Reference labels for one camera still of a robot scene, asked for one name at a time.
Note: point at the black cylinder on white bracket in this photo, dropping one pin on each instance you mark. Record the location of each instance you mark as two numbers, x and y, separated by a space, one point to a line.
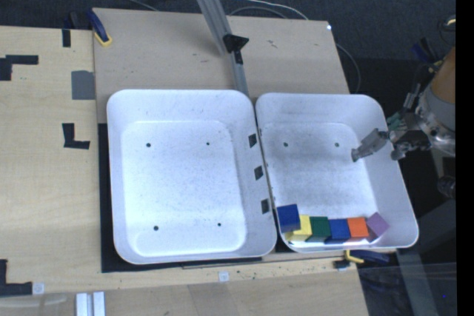
447 185

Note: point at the yellow cube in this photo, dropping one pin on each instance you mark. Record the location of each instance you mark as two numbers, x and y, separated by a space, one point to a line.
304 227

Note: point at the dark blue cube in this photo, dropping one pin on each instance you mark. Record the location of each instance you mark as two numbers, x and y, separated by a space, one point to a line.
288 216

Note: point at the orange cube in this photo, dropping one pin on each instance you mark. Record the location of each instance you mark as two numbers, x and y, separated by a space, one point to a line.
357 226

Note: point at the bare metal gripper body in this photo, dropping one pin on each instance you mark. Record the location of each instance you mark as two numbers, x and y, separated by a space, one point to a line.
438 137

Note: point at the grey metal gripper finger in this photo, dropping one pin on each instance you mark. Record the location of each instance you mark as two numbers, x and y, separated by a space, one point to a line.
370 144
398 154

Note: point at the green cube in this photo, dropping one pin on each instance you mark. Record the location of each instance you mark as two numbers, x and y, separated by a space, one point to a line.
320 225

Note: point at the purple cube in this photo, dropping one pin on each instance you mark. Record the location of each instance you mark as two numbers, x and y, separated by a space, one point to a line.
377 224

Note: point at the white plastic tray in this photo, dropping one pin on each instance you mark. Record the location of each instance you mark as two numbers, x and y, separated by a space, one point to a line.
181 188
326 177

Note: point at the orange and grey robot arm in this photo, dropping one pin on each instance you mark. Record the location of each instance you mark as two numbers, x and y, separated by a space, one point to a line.
444 85

